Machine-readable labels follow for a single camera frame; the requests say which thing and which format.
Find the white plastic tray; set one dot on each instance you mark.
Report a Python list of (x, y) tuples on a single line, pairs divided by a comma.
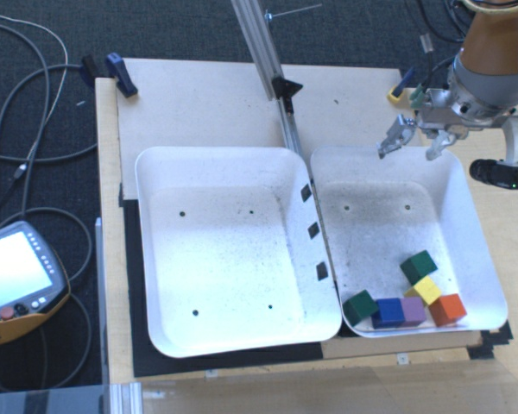
[(224, 252), (384, 231)]

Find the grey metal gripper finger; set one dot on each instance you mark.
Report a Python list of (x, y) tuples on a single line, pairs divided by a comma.
[(395, 138), (440, 145)]

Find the purple cube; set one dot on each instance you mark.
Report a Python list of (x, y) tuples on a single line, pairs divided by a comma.
[(412, 311)]

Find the dark green cube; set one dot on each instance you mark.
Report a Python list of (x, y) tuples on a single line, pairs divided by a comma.
[(359, 307), (418, 266)]

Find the blue cube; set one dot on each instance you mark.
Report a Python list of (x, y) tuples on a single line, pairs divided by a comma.
[(388, 313)]

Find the yellow cube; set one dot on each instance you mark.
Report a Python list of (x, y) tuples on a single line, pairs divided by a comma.
[(428, 290)]

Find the black cylinder on white bracket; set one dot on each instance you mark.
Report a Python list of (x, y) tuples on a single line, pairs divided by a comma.
[(496, 173)]

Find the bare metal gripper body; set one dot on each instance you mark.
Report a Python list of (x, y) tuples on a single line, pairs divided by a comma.
[(440, 112)]

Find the orange cube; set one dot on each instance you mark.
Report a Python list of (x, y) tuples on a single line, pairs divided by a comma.
[(448, 309)]

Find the pale wood flat board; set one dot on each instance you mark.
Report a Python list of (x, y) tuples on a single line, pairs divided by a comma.
[(198, 110)]

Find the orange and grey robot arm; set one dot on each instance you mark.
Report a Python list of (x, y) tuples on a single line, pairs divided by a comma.
[(492, 45)]

